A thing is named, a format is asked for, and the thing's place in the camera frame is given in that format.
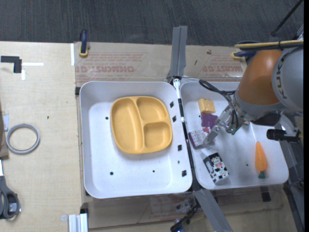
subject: yellow plate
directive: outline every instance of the yellow plate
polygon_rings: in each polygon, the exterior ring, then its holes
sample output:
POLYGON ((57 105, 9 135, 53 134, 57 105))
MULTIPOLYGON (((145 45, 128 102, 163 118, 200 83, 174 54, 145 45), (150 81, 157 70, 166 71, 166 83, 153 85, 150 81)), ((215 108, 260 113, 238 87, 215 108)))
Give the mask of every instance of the yellow plate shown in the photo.
POLYGON ((117 99, 111 107, 111 126, 117 147, 130 154, 156 152, 172 141, 169 113, 151 96, 117 99))

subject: table surface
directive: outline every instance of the table surface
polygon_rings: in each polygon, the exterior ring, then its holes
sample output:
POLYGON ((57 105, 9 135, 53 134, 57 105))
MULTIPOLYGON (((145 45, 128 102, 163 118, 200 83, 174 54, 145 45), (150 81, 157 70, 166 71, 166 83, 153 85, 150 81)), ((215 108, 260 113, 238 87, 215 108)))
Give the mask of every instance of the table surface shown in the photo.
MULTIPOLYGON (((82 205, 75 68, 70 44, 0 42, 0 49, 1 56, 20 56, 23 63, 44 63, 26 66, 25 80, 13 73, 13 64, 0 63, 0 100, 2 113, 9 115, 9 127, 30 123, 41 135, 33 152, 10 152, 2 161, 7 186, 18 194, 22 212, 14 220, 0 220, 0 230, 66 232, 68 225, 62 218, 79 214, 82 205)), ((25 149, 34 141, 33 132, 20 129, 10 142, 25 149)), ((226 218, 234 231, 296 231, 283 191, 280 200, 279 209, 232 213, 226 218)), ((207 219, 200 220, 205 231, 212 231, 207 219)), ((91 231, 169 231, 173 224, 168 221, 91 231)))

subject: yellow block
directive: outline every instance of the yellow block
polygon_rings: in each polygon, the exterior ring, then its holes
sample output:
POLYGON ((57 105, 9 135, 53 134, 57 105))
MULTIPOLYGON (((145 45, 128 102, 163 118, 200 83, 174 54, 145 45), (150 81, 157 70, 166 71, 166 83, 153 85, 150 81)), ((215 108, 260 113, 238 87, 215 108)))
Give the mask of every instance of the yellow block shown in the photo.
POLYGON ((201 98, 198 100, 198 106, 201 113, 211 114, 216 112, 213 101, 211 100, 201 98))

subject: orange carrot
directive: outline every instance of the orange carrot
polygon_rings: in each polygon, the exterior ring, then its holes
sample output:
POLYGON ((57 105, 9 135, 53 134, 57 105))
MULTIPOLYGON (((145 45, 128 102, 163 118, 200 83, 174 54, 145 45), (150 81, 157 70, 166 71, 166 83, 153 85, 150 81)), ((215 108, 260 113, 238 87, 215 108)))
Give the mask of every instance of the orange carrot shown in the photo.
POLYGON ((267 162, 259 141, 257 141, 255 144, 255 168, 260 171, 259 178, 264 179, 264 171, 267 168, 267 162))

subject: gray ring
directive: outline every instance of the gray ring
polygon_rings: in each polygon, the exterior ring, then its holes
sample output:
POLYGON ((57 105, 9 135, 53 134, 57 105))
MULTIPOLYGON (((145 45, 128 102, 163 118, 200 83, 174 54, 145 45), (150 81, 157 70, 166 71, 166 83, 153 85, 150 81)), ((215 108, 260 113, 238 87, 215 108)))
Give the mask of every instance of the gray ring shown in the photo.
POLYGON ((30 153, 31 151, 33 151, 33 150, 39 145, 39 142, 40 142, 40 133, 39 133, 38 129, 37 129, 35 126, 33 126, 33 125, 31 125, 31 124, 27 124, 27 123, 21 123, 21 124, 16 124, 16 125, 12 126, 12 127, 8 130, 8 132, 7 132, 7 134, 6 134, 6 144, 8 145, 9 149, 10 149, 12 152, 14 152, 14 153, 16 153, 16 154, 19 154, 19 155, 24 155, 24 154, 30 153), (10 137, 11 137, 11 134, 12 134, 15 130, 17 130, 17 129, 19 129, 19 128, 29 128, 29 129, 33 130, 34 133, 35 133, 36 136, 37 136, 37 141, 36 141, 36 142, 34 143, 34 145, 33 145, 32 147, 30 147, 29 149, 25 149, 25 150, 15 149, 15 148, 13 148, 13 147, 11 146, 11 144, 10 144, 10 137))

